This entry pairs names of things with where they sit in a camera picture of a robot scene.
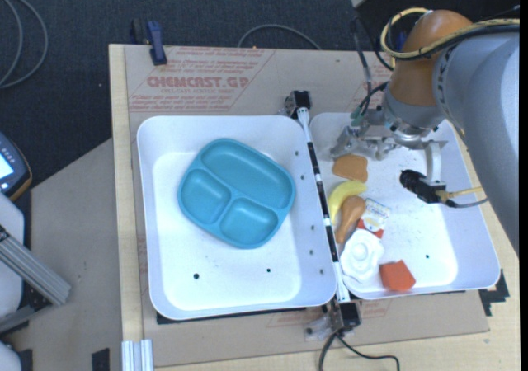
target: white tray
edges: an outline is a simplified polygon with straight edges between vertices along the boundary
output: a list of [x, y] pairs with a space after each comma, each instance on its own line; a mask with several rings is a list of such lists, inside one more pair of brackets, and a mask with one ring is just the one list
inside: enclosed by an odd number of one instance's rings
[[[323, 113], [313, 118], [310, 129], [326, 195], [344, 179], [332, 173], [330, 148], [337, 143], [343, 128], [350, 124], [347, 113]], [[460, 153], [455, 132], [443, 122], [431, 139], [448, 141], [441, 150], [441, 179], [447, 190], [471, 187], [469, 175]], [[403, 295], [483, 289], [494, 286], [500, 275], [500, 265], [488, 228], [479, 207], [453, 209], [442, 204], [426, 204], [399, 183], [400, 172], [413, 169], [427, 174], [425, 154], [397, 148], [387, 158], [368, 158], [367, 191], [361, 197], [371, 198], [390, 208], [384, 228], [384, 255], [380, 262], [404, 260], [416, 279], [408, 292], [386, 290], [379, 273], [367, 282], [359, 283], [345, 277], [345, 285], [363, 299], [390, 298]], [[456, 199], [465, 204], [474, 202], [475, 195]]]
[[[197, 227], [177, 202], [196, 154], [215, 139], [255, 148], [293, 177], [296, 196], [265, 245], [239, 249]], [[325, 304], [337, 282], [304, 132], [269, 116], [156, 116], [137, 133], [150, 298], [177, 321]]]

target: orange block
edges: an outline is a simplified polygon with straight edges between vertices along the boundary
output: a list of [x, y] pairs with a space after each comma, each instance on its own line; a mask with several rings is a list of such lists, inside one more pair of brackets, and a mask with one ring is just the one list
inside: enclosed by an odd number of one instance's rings
[[405, 292], [416, 283], [413, 273], [409, 271], [403, 260], [380, 265], [379, 273], [383, 286], [389, 290]]

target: black connector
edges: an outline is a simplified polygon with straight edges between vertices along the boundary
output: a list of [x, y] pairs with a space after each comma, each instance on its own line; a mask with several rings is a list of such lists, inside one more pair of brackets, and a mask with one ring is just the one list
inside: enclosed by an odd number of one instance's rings
[[418, 198], [428, 204], [440, 203], [441, 198], [436, 194], [438, 190], [446, 190], [446, 185], [430, 185], [424, 181], [425, 176], [414, 170], [404, 170], [399, 176], [399, 181], [405, 189], [416, 194]]
[[312, 101], [308, 91], [292, 91], [285, 100], [286, 114], [292, 118], [297, 119], [297, 110], [305, 107], [310, 110]]

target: black floor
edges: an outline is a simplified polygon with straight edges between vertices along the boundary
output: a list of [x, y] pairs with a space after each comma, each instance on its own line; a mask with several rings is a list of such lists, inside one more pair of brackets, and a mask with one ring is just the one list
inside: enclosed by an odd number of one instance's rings
[[[39, 22], [11, 0], [24, 26], [20, 62], [3, 83], [23, 77], [42, 55]], [[42, 67], [22, 83], [0, 89], [0, 132], [26, 155], [33, 185], [55, 174], [111, 137], [108, 45], [129, 43], [130, 21], [156, 20], [167, 45], [234, 47], [254, 26], [293, 27], [323, 49], [354, 50], [350, 0], [27, 0], [49, 32]], [[386, 21], [407, 7], [456, 10], [473, 21], [519, 5], [520, 0], [366, 0], [358, 11], [378, 35]], [[17, 53], [18, 30], [0, 0], [0, 80]], [[312, 49], [287, 31], [255, 33], [247, 45]], [[361, 44], [367, 44], [362, 36]]]

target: robotic hand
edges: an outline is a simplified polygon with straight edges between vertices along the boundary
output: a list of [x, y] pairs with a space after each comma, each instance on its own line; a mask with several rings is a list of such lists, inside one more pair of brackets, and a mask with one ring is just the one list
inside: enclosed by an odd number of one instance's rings
[[[409, 14], [420, 19], [403, 45], [386, 42], [390, 27]], [[451, 11], [413, 8], [384, 28], [381, 44], [396, 58], [394, 72], [378, 110], [353, 115], [343, 130], [334, 157], [355, 144], [376, 147], [381, 160], [404, 146], [425, 149], [427, 176], [412, 171], [400, 177], [426, 202], [436, 197], [432, 184], [439, 172], [434, 159], [442, 143], [424, 138], [449, 120], [464, 141], [477, 176], [501, 225], [519, 256], [519, 24], [518, 20], [471, 23]]]

